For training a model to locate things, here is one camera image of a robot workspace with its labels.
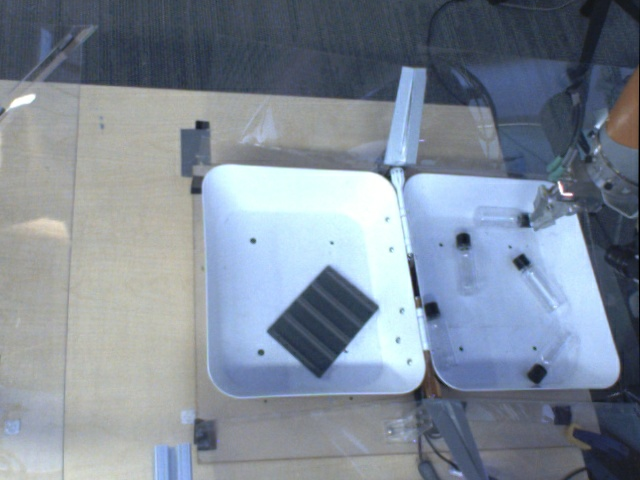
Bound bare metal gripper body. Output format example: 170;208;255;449
555;161;640;220

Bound clear bottle with black cap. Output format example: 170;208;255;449
473;205;532;230
526;329;580;386
454;232;480;296
511;253;570;314
422;300;459;365

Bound white plastic tray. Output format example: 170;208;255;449
401;172;622;392
200;163;427;400

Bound black ribbed rack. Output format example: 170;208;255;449
266;264;380;379

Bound clear plastic bottle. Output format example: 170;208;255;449
383;414;432;442

